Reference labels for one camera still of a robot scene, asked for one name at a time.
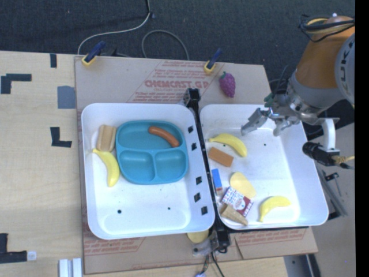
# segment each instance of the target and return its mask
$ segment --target white cable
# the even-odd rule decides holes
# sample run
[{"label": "white cable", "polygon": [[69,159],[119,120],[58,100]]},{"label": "white cable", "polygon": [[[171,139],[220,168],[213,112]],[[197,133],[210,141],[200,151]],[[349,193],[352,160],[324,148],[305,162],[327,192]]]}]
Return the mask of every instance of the white cable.
[{"label": "white cable", "polygon": [[86,38],[85,40],[82,41],[82,43],[80,44],[80,46],[78,47],[78,50],[77,50],[77,54],[79,55],[80,54],[80,51],[81,51],[81,47],[83,44],[85,44],[86,41],[92,39],[92,38],[95,38],[95,37],[98,37],[98,36],[103,36],[103,35],[110,35],[110,34],[119,34],[119,33],[126,33],[126,32],[130,32],[130,31],[134,31],[134,30],[137,30],[138,28],[141,28],[144,24],[146,24],[146,22],[149,20],[150,18],[150,15],[151,15],[151,8],[150,8],[150,1],[147,0],[147,3],[148,3],[148,9],[149,9],[149,13],[148,15],[146,16],[145,20],[137,27],[134,27],[132,29],[127,29],[127,30],[121,30],[121,31],[112,31],[112,32],[105,32],[105,33],[100,33],[100,34],[95,34],[95,35],[92,35],[88,38]]}]

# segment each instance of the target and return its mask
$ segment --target yellow banana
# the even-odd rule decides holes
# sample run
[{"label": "yellow banana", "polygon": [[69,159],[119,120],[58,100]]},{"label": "yellow banana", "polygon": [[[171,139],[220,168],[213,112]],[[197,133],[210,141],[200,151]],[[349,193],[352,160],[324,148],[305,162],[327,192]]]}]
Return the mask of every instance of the yellow banana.
[{"label": "yellow banana", "polygon": [[210,142],[216,141],[218,143],[231,146],[242,157],[246,157],[247,149],[242,140],[229,133],[220,133],[216,137],[210,138]]},{"label": "yellow banana", "polygon": [[259,222],[263,222],[264,216],[271,211],[273,208],[276,207],[286,207],[291,205],[291,202],[288,198],[283,196],[273,196],[268,199],[266,199],[261,205],[260,205],[260,218]]},{"label": "yellow banana", "polygon": [[98,149],[93,149],[92,152],[96,153],[100,157],[100,159],[104,162],[108,172],[107,175],[108,186],[113,187],[118,181],[119,175],[121,173],[115,156],[111,152],[99,151]]}]

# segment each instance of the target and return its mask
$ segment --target blue plate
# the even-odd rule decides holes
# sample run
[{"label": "blue plate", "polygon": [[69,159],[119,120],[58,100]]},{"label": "blue plate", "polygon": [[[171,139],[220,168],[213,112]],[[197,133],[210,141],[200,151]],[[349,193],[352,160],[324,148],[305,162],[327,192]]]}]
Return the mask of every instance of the blue plate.
[{"label": "blue plate", "polygon": [[[178,147],[149,133],[156,126],[172,134]],[[116,157],[123,176],[141,185],[167,184],[183,178],[189,167],[185,138],[181,130],[166,121],[144,120],[123,123],[116,131]]]}]

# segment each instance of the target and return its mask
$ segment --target toy sausage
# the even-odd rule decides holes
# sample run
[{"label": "toy sausage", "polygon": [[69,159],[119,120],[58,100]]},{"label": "toy sausage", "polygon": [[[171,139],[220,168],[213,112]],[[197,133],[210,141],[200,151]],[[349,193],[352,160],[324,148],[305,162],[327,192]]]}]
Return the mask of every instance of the toy sausage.
[{"label": "toy sausage", "polygon": [[149,133],[155,134],[156,136],[160,136],[163,139],[165,139],[170,145],[175,148],[179,146],[179,141],[169,132],[166,130],[156,127],[156,126],[150,126],[149,127]]}]

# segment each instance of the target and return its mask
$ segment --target table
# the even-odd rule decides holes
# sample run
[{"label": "table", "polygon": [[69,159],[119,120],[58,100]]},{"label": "table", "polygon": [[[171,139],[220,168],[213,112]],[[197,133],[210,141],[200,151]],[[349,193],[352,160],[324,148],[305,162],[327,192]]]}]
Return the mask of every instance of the table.
[{"label": "table", "polygon": [[[254,94],[268,94],[263,80]],[[255,66],[238,65],[245,73]],[[60,109],[58,87],[74,87],[74,55],[0,52],[0,75],[13,79],[0,94],[0,233],[8,251],[34,250],[36,261],[0,264],[0,276],[57,276],[60,259],[82,258],[82,221],[76,109]],[[51,128],[59,128],[53,147]],[[287,276],[283,257],[220,263],[225,276]],[[126,271],[94,276],[194,276],[202,265]],[[211,264],[207,276],[220,276]]]}]

